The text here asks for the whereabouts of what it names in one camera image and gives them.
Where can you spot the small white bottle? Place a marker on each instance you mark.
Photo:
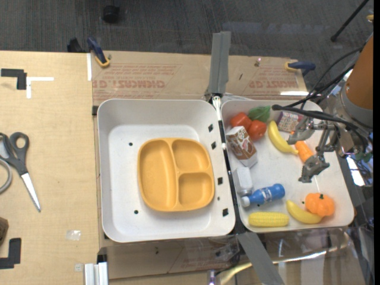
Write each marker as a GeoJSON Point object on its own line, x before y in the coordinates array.
{"type": "Point", "coordinates": [243, 181]}

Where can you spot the white plastic tray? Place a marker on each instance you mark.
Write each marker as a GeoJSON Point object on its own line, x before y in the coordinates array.
{"type": "Point", "coordinates": [276, 171]}
{"type": "Point", "coordinates": [124, 159]}

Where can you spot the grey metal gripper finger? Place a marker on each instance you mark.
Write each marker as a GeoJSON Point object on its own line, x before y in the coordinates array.
{"type": "Point", "coordinates": [301, 131]}
{"type": "Point", "coordinates": [314, 165]}

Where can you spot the orange carrot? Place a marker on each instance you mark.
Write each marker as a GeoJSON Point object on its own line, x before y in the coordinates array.
{"type": "Point", "coordinates": [304, 150]}

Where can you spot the yellow banana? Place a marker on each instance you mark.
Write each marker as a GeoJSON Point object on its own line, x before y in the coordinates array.
{"type": "Point", "coordinates": [301, 215]}
{"type": "Point", "coordinates": [279, 141]}

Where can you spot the red tomato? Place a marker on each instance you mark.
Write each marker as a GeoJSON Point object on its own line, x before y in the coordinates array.
{"type": "Point", "coordinates": [240, 121]}
{"type": "Point", "coordinates": [257, 129]}

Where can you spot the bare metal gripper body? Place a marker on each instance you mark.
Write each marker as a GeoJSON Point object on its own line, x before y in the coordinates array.
{"type": "Point", "coordinates": [345, 135]}

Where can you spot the black caster wheel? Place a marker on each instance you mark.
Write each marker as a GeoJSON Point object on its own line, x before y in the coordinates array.
{"type": "Point", "coordinates": [110, 13]}

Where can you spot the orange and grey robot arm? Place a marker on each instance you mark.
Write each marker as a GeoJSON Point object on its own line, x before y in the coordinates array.
{"type": "Point", "coordinates": [360, 79]}

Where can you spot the brown and white carton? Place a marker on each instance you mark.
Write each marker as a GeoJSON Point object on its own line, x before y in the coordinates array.
{"type": "Point", "coordinates": [242, 147]}

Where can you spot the yellow corn cob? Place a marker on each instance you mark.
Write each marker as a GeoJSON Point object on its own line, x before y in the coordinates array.
{"type": "Point", "coordinates": [268, 219]}

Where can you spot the orange pumpkin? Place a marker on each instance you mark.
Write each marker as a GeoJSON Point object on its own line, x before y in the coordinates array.
{"type": "Point", "coordinates": [320, 205]}

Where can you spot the grey scissors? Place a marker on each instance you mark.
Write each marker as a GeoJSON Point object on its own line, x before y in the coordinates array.
{"type": "Point", "coordinates": [20, 162]}

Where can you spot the brown cardboard board red print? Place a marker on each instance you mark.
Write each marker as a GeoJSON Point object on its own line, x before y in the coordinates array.
{"type": "Point", "coordinates": [166, 79]}

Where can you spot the small purple carton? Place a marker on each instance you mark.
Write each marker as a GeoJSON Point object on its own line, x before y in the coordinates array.
{"type": "Point", "coordinates": [287, 121]}

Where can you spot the orange divided plate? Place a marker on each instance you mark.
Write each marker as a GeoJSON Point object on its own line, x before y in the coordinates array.
{"type": "Point", "coordinates": [157, 174]}

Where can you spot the green leaf vegetable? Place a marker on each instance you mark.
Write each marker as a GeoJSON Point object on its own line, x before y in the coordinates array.
{"type": "Point", "coordinates": [260, 113]}

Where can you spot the blue and white bottle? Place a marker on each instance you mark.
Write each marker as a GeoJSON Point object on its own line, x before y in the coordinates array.
{"type": "Point", "coordinates": [265, 194]}

